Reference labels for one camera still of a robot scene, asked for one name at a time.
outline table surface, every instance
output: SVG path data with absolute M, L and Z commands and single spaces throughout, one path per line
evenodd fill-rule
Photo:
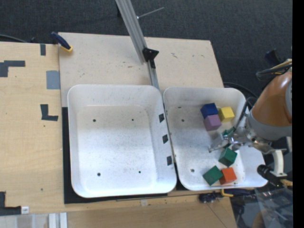
M 140 208 L 141 199 L 64 204 L 61 107 L 65 106 L 69 87 L 89 79 L 102 84 L 141 85 L 149 85 L 150 80 L 130 37 L 61 35 L 73 45 L 72 54 L 58 45 L 46 44 L 46 55 L 42 56 L 40 44 L 0 43 L 0 62 L 24 60 L 26 64 L 9 67 L 8 77 L 0 77 L 0 191 L 6 191 L 6 207 L 29 206 L 30 213 Z M 146 38 L 146 42 L 149 48 L 160 51 L 155 63 L 161 92 L 170 86 L 223 87 L 210 41 Z M 106 70 L 107 77 L 83 75 L 84 65 L 94 68 L 96 64 L 99 70 Z M 80 81 L 63 83 L 61 78 L 61 90 L 47 89 L 46 72 L 50 70 L 60 70 L 60 77 Z M 41 104 L 48 104 L 49 115 L 58 115 L 58 120 L 42 120 Z M 167 204 L 199 205 L 199 193 L 204 192 L 173 190 L 167 197 L 147 199 L 144 203 L 158 208 Z M 228 212 L 225 222 L 235 227 L 229 199 L 220 199 L 219 203 Z

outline orange block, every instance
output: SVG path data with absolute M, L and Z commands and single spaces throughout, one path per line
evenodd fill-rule
M 228 182 L 232 182 L 237 179 L 236 174 L 232 167 L 224 168 L 221 170 L 223 176 L 219 179 L 221 185 L 226 184 Z

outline white tray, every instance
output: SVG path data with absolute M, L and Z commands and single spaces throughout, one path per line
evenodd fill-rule
M 167 193 L 177 181 L 162 95 L 150 85 L 76 85 L 67 94 L 71 181 L 85 198 Z
M 200 112 L 204 104 L 215 103 L 217 107 L 230 106 L 235 118 L 215 131 L 207 131 Z M 257 173 L 257 167 L 265 164 L 261 152 L 255 148 L 243 146 L 237 152 L 233 167 L 237 180 L 221 185 L 219 181 L 211 186 L 202 175 L 213 166 L 220 170 L 226 168 L 218 161 L 222 149 L 211 153 L 208 146 L 218 133 L 235 125 L 245 97 L 233 88 L 185 88 L 170 87 L 164 92 L 164 104 L 167 112 L 172 147 L 177 164 L 178 175 L 183 186 L 189 190 L 212 190 L 222 188 L 261 187 L 267 180 Z

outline green block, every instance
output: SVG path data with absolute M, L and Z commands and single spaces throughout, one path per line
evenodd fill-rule
M 206 182 L 211 186 L 213 183 L 215 183 L 217 180 L 219 180 L 221 177 L 223 177 L 223 173 L 218 169 L 218 167 L 215 165 L 213 166 L 209 171 L 207 171 L 205 174 L 203 174 L 203 178 L 206 180 Z
M 225 148 L 220 154 L 218 161 L 229 167 L 236 160 L 237 154 L 238 153 L 234 152 L 230 148 Z

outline cube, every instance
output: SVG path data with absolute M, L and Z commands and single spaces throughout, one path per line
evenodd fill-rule
M 229 122 L 235 117 L 230 106 L 220 108 L 218 111 L 218 116 L 222 123 Z
M 203 107 L 200 109 L 200 112 L 202 113 L 204 119 L 207 116 L 216 115 L 219 113 L 217 107 L 215 106 L 215 103 L 204 104 Z
M 232 167 L 224 168 L 221 170 L 223 176 L 219 179 L 221 185 L 232 182 L 237 179 L 236 174 Z
M 237 154 L 238 153 L 234 152 L 230 148 L 225 148 L 220 154 L 218 161 L 229 167 L 236 160 Z
M 207 131 L 213 131 L 217 130 L 222 125 L 222 122 L 219 115 L 210 115 L 204 119 L 204 124 Z
M 203 178 L 210 186 L 222 177 L 223 173 L 216 165 L 209 169 L 205 174 L 203 174 Z

